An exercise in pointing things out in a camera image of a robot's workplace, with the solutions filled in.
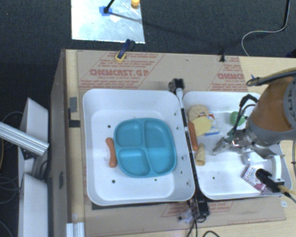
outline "plastic sausage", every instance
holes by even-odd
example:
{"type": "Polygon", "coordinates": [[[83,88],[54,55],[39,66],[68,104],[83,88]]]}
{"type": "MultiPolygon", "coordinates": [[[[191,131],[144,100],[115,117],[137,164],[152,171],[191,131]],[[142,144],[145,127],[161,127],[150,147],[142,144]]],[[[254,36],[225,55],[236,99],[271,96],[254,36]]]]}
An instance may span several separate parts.
{"type": "Polygon", "coordinates": [[[192,144],[192,149],[194,151],[198,150],[198,145],[197,145],[197,138],[196,138],[196,132],[195,132],[195,127],[192,122],[189,122],[188,124],[188,131],[189,131],[189,136],[191,139],[191,144],[192,144]]]}
{"type": "Polygon", "coordinates": [[[114,168],[117,165],[117,158],[116,158],[114,140],[112,138],[106,138],[105,142],[107,143],[107,145],[108,145],[108,147],[110,149],[110,154],[111,154],[109,166],[111,168],[114,168]]]}

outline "blue divided plate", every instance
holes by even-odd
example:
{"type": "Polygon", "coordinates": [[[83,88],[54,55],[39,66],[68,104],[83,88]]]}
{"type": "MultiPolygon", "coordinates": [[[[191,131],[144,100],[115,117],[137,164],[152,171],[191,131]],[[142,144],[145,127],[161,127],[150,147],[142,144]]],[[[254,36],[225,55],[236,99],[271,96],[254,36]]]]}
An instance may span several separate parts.
{"type": "Polygon", "coordinates": [[[177,154],[168,125],[156,118],[121,122],[114,131],[117,162],[132,177],[154,177],[170,173],[177,154]]]}

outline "tray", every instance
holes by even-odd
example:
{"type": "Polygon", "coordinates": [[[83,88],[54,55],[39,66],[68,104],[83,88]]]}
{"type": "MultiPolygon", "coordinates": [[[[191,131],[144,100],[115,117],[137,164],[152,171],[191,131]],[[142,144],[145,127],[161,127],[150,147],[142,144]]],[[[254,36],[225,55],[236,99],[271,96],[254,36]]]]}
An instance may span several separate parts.
{"type": "Polygon", "coordinates": [[[168,91],[92,89],[83,97],[87,192],[98,205],[175,202],[190,199],[195,191],[188,147],[177,97],[168,91]],[[174,139],[176,166],[158,177],[135,178],[119,165],[109,167],[105,143],[129,119],[152,118],[165,122],[174,139]]]}
{"type": "MultiPolygon", "coordinates": [[[[242,179],[242,175],[247,168],[247,164],[243,161],[243,156],[233,151],[226,151],[216,156],[213,154],[213,148],[216,143],[232,128],[229,123],[230,114],[238,111],[239,103],[247,92],[188,92],[183,99],[186,112],[193,105],[205,105],[210,112],[214,114],[215,121],[219,128],[219,133],[208,136],[199,136],[198,143],[205,146],[205,165],[197,166],[197,176],[201,191],[205,196],[213,200],[233,199],[233,198],[254,198],[264,196],[279,196],[280,193],[272,193],[269,190],[259,192],[250,184],[242,179]]],[[[246,115],[250,115],[252,108],[248,108],[246,115]]],[[[270,149],[282,155],[280,145],[273,145],[270,149]]],[[[271,160],[265,160],[252,164],[255,168],[264,168],[272,172],[271,160]]],[[[285,163],[285,159],[281,158],[282,177],[285,180],[285,186],[292,187],[292,181],[285,163]]]]}
{"type": "Polygon", "coordinates": [[[166,175],[177,163],[170,128],[156,118],[121,122],[114,131],[114,144],[120,169],[132,177],[166,175]]]}

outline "yellow ball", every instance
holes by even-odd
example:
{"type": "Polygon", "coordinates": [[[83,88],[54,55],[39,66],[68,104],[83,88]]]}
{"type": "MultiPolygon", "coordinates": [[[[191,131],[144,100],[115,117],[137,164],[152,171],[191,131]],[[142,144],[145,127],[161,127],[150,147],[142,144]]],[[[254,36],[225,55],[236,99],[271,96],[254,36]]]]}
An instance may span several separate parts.
{"type": "Polygon", "coordinates": [[[133,7],[137,7],[139,5],[139,3],[140,3],[140,0],[132,0],[131,1],[131,4],[133,7]]]}

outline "white cable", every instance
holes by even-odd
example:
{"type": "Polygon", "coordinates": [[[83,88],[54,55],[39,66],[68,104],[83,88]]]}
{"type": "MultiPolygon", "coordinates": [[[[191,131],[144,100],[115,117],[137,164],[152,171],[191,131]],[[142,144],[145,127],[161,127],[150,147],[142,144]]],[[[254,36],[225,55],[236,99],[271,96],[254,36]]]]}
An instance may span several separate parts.
{"type": "Polygon", "coordinates": [[[248,35],[250,35],[250,34],[252,34],[252,33],[274,34],[274,33],[278,33],[278,32],[283,31],[287,27],[288,15],[290,14],[290,5],[291,5],[291,3],[289,2],[289,4],[288,4],[288,10],[287,10],[287,16],[286,16],[286,19],[285,19],[285,24],[284,24],[284,26],[281,29],[276,30],[276,31],[262,31],[262,30],[252,31],[252,32],[249,32],[249,33],[245,34],[242,37],[241,46],[242,46],[242,49],[244,50],[244,52],[246,53],[247,56],[249,56],[249,54],[248,54],[248,52],[246,51],[246,49],[245,49],[245,47],[243,45],[243,40],[245,39],[245,37],[248,36],[248,35]]]}

